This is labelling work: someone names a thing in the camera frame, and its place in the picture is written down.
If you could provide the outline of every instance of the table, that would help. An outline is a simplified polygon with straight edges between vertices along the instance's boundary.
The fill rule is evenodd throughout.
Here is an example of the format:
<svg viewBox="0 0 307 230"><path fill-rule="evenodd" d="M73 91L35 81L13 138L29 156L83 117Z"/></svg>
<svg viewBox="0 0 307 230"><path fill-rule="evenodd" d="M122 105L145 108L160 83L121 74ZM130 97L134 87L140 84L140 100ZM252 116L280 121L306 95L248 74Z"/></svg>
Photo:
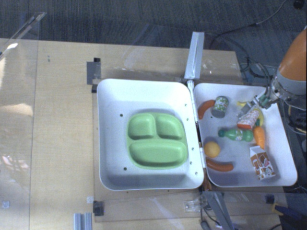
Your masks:
<svg viewBox="0 0 307 230"><path fill-rule="evenodd" d="M21 61L31 52L34 57L37 53L37 69L33 59L32 72L35 94L30 91L34 106L33 109L23 107L20 111L33 117L28 124L29 129L33 125L30 130L33 136L16 131L16 137L23 134L27 142L32 142L31 152L27 151L30 152L27 156L32 158L28 163L31 171L27 173L25 186L30 198L23 204L23 218L17 211L21 208L14 210L12 205L2 224L5 229L27 229L27 224L31 230L72 229L73 214L92 212L94 197L94 160L97 157L93 150L96 147L93 142L93 94L92 86L86 84L86 62L101 58L102 68L106 69L154 70L176 75L184 72L189 50L31 40L22 41L18 47L25 52L20 55ZM210 76L209 81L222 79L242 83L234 52L205 50L204 54L204 78ZM232 219L250 227L258 221L261 227L258 225L257 229L268 229L279 223L276 214L255 216L251 212ZM93 229L197 230L201 226L200 219L194 217L93 221Z"/></svg>

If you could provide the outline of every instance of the green bottle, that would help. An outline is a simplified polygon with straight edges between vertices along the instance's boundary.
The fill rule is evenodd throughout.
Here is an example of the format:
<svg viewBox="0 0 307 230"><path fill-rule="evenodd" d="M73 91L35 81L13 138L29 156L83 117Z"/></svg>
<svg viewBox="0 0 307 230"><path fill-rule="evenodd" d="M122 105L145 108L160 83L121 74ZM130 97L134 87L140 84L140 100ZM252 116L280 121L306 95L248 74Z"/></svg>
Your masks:
<svg viewBox="0 0 307 230"><path fill-rule="evenodd" d="M228 137L231 140L244 140L244 141L252 141L254 138L253 132L249 129L241 130L241 129L230 129L230 130L219 130L219 137Z"/></svg>

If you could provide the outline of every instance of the chocolate milk carton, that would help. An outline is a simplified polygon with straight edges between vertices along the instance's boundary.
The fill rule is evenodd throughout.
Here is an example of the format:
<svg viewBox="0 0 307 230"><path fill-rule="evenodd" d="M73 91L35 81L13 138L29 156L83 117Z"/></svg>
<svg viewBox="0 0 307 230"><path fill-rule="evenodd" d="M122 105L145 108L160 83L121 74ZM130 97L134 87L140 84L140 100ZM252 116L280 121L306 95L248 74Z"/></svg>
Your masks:
<svg viewBox="0 0 307 230"><path fill-rule="evenodd" d="M268 155L260 146L250 148L250 160L254 166L258 180L275 176L275 172Z"/></svg>

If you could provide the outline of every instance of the sausage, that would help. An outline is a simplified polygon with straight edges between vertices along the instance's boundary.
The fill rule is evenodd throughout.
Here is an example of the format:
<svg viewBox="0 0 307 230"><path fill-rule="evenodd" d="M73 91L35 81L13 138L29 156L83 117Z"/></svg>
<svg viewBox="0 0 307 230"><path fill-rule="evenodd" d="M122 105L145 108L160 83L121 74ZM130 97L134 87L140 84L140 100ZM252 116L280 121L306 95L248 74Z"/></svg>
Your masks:
<svg viewBox="0 0 307 230"><path fill-rule="evenodd" d="M199 119L202 119L205 112L210 108L210 107L213 107L215 104L215 100L209 100L209 101L206 101L204 102L200 108L198 109L198 118Z"/></svg>
<svg viewBox="0 0 307 230"><path fill-rule="evenodd" d="M232 163L216 163L211 159L206 158L208 168L216 171L227 172L234 169Z"/></svg>

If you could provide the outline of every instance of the green can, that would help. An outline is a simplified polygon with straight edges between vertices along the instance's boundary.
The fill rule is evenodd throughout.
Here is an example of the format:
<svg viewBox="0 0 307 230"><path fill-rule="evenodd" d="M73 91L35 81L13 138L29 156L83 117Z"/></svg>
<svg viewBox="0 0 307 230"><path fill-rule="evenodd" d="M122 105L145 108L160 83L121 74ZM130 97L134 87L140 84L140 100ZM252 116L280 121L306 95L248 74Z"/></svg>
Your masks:
<svg viewBox="0 0 307 230"><path fill-rule="evenodd" d="M229 100L225 96L218 96L215 100L214 107L211 110L212 115L217 118L225 117L228 105Z"/></svg>

